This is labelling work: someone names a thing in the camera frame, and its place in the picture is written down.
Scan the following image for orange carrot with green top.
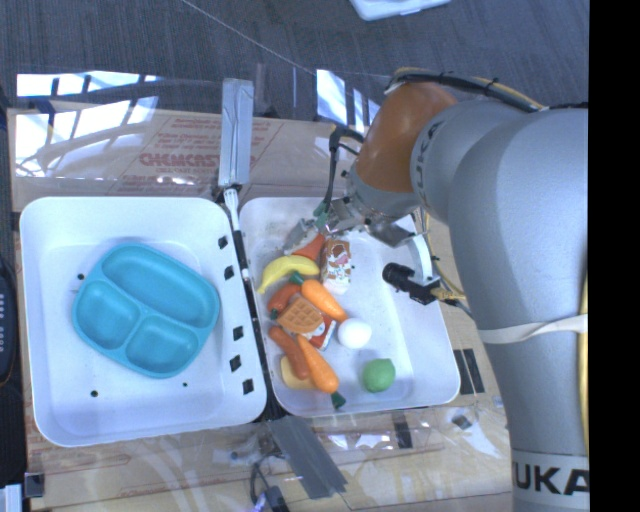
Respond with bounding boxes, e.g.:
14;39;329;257
288;270;349;324
295;333;348;411

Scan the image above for green lime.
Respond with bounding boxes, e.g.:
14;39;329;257
361;357;398;394

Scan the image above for yellow banana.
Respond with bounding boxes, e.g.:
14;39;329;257
255;254;321;296

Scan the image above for yellow cheese block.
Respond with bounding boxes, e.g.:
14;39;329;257
279;355;317;392

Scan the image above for long orange sausage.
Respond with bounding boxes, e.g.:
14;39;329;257
267;325;312;381

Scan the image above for red and white packet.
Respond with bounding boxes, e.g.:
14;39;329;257
305;316;338;352

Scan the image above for thin black and white rod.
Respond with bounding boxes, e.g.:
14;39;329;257
222;186;276;406

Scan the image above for white egg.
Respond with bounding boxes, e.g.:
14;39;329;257
336;317;374;350

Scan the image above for white plastic tray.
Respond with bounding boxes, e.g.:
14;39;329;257
238;195;462;418
18;195;268;448

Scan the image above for black cylinder on white bracket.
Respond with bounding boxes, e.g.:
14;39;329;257
381;233;442;307

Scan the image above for tan waffle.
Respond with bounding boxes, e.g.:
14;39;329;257
275;294;327;336

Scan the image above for white and brown carton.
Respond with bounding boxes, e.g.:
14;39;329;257
319;237;353;296

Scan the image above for small orange carrot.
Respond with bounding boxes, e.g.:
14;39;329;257
291;232;328;263

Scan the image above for black block with thin wires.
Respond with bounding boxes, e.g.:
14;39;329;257
263;485;290;512

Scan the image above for blue divided plate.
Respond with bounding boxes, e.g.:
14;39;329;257
70;242;222;380

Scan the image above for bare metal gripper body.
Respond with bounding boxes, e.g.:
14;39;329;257
319;196;417;249

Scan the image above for brown cardboard board red print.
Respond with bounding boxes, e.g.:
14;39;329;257
7;106;515;512

